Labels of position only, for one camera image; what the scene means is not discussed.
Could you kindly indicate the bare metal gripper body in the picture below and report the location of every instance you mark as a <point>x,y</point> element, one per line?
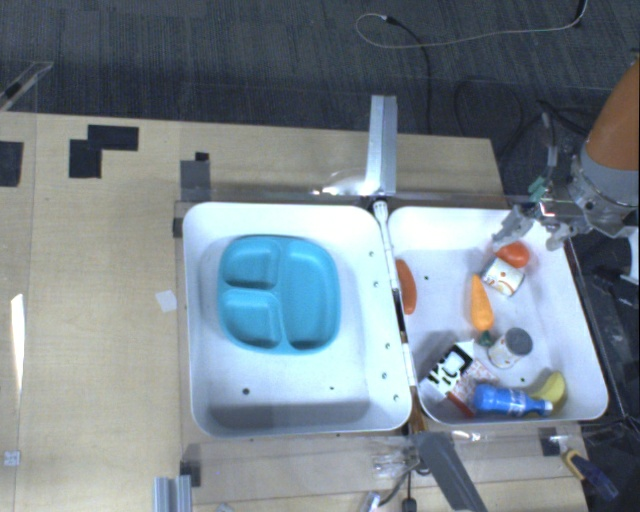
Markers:
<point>597,212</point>

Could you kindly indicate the white can with grey lid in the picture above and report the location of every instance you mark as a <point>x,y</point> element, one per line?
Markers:
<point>510,347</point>

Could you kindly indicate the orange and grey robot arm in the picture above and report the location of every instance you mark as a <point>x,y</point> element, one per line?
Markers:
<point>617,125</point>

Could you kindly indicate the orange toy carrot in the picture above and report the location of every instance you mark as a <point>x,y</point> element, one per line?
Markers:
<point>481,305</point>

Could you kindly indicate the yellow banana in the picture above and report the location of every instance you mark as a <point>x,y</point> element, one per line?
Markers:
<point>552,390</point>

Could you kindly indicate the white carton with black print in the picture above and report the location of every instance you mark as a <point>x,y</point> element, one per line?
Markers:
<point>450,372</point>

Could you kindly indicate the blue plastic bottle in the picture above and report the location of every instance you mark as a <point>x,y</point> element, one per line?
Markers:
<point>500,400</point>

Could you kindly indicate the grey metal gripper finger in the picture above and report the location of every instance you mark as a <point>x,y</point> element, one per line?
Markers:
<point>515,224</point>
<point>559,236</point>

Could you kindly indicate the orange toy sausage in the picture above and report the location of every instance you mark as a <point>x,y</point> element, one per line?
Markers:
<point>407,287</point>

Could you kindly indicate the blue divided plate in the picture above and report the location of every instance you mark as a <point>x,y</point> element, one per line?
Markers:
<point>305,295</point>

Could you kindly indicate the red rounded toy food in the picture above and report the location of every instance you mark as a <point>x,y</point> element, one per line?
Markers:
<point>514,254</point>

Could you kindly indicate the white plastic tray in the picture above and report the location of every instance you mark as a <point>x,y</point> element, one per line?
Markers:
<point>450,300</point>
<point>300,395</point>

